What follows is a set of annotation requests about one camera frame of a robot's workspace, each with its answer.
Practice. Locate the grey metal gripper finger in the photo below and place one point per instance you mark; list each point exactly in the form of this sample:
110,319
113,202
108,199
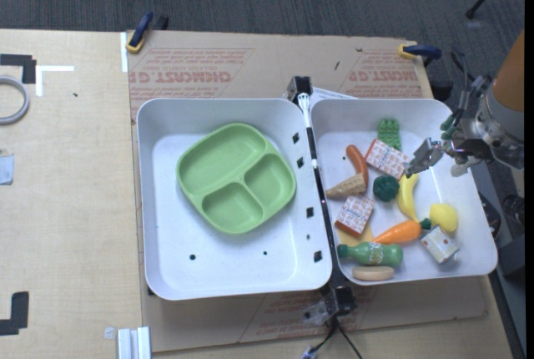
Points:
429,148
417,166

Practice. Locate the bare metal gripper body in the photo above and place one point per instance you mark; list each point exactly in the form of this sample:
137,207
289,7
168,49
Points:
480,146

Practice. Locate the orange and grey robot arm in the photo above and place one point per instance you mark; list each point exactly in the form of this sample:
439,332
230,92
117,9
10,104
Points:
510,73

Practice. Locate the orange and white carton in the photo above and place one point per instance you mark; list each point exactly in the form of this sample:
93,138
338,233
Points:
386,157
354,215

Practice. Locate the yellow banana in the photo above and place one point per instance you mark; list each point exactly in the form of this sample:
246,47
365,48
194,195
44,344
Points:
406,198

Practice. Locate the green broccoli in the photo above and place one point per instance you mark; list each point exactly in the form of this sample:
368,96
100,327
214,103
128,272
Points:
385,188

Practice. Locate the green studded block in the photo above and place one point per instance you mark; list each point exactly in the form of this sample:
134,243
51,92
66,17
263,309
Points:
389,134

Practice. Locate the yellow lemon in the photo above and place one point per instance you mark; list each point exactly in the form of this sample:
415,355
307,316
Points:
444,217

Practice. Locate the orange sausage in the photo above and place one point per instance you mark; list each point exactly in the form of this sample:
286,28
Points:
359,159

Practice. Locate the orange carrot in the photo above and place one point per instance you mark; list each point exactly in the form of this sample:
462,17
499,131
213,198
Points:
398,233

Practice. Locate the tan ice cream cone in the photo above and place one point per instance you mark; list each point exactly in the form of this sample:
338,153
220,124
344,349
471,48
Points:
348,187

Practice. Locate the white plastic tray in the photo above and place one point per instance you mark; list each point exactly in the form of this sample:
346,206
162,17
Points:
467,249
175,265

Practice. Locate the green bottle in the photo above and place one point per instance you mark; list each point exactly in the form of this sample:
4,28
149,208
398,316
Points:
375,254

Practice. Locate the yellow flat slice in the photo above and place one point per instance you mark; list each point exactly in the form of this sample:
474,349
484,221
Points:
354,240

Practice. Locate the thin black and white rod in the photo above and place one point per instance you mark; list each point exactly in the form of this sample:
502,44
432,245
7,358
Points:
315,165

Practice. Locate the white paper sheet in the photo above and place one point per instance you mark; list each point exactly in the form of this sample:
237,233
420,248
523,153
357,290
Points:
329,93

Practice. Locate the brown cardboard board, red print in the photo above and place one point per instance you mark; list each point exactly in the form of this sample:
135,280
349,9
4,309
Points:
258,65

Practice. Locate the green divided plate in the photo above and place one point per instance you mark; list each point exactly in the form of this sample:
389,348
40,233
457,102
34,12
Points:
225,165

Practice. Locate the white tape roll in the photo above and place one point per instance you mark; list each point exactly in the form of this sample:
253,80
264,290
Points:
24,104

